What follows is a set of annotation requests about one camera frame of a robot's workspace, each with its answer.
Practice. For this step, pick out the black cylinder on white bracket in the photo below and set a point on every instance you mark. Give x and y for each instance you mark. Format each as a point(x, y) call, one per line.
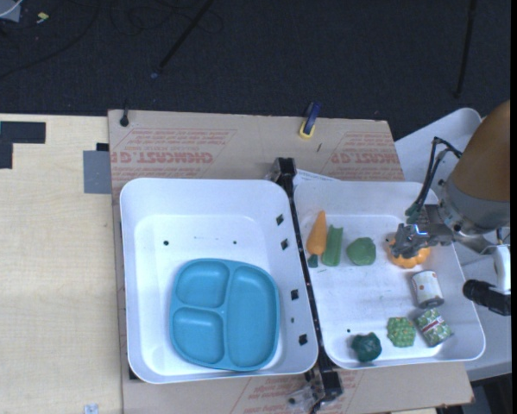
point(491, 293)

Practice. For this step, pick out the thin black and white rod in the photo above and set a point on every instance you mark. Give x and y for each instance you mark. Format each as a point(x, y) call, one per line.
point(303, 265)

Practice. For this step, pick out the blue divided plate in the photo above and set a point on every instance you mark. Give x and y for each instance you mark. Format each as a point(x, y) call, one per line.
point(241, 313)

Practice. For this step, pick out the white plastic tray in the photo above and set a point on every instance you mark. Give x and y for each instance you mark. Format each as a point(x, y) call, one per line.
point(370, 291)
point(206, 214)

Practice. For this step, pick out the orange carrot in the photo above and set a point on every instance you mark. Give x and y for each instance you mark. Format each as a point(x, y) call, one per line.
point(317, 235)

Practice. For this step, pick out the light green pepper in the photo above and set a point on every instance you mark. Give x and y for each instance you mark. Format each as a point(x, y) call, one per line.
point(361, 252)

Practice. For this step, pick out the green celery stick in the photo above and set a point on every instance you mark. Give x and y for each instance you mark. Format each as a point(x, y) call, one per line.
point(332, 246)

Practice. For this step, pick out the orange pumpkin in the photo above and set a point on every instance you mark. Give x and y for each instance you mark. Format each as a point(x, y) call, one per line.
point(411, 259)

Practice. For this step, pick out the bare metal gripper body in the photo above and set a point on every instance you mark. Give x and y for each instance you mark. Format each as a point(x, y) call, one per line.
point(439, 226)

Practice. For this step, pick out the dark green broccoli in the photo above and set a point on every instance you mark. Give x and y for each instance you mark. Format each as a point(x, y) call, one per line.
point(366, 346)

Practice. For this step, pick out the brown cardboard board red print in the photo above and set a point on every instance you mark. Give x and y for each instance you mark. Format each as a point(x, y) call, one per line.
point(223, 153)

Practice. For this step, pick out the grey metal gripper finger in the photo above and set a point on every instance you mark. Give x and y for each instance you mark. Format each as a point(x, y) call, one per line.
point(402, 237)
point(420, 239)

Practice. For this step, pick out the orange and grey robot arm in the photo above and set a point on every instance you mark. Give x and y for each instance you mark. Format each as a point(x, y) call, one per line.
point(484, 158)

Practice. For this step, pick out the green labelled can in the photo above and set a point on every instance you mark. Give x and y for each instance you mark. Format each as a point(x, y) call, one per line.
point(433, 327)

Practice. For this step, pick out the white can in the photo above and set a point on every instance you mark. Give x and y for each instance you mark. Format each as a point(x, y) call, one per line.
point(427, 289)

